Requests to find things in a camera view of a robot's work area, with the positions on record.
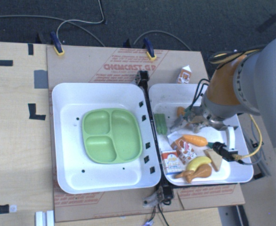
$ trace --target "toy carrot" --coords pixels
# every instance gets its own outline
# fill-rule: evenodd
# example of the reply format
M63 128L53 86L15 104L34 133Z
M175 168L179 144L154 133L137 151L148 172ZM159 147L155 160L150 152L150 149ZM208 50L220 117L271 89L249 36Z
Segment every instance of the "toy carrot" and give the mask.
M191 143L196 146L205 146L208 145L208 141L206 138L196 135L183 135L186 142Z

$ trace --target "gray floor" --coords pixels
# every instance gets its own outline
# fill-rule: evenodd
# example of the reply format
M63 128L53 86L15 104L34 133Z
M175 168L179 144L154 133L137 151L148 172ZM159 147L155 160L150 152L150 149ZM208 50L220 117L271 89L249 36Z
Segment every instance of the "gray floor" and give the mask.
M242 207L219 208L223 226L276 226L276 148L269 140L262 118L254 116L254 119L262 132L265 154L260 166L254 166L254 175L262 177L241 185L245 199ZM251 137L249 116L240 115L239 121Z

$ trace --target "toy bread slice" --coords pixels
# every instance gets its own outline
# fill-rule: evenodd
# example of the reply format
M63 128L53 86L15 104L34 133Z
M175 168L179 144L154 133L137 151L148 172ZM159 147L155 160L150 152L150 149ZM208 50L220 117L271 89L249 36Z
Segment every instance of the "toy bread slice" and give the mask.
M222 156L218 155L213 149L204 150L207 157L209 157L212 162L211 165L215 171L219 171L222 163Z

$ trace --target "black connector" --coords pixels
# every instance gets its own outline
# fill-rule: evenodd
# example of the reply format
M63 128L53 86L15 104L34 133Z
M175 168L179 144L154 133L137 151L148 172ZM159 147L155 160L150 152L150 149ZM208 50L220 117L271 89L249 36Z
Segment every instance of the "black connector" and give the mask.
M226 161L235 161L233 157L234 154L237 154L237 150L228 151L227 146L224 143L215 142L212 145L212 149Z

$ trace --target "blue clamp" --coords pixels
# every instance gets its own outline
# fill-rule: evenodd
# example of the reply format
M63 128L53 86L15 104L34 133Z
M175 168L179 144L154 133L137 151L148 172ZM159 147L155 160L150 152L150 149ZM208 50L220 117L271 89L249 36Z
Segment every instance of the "blue clamp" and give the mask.
M62 48L62 44L60 43L56 33L52 31L50 33L50 36L54 44L54 50L57 53L57 55L59 56L64 55L64 49Z
M152 43L150 42L150 40L148 38L144 38L143 39L144 45L147 48L147 56L149 57L150 60L155 60L157 58L157 56L155 55Z

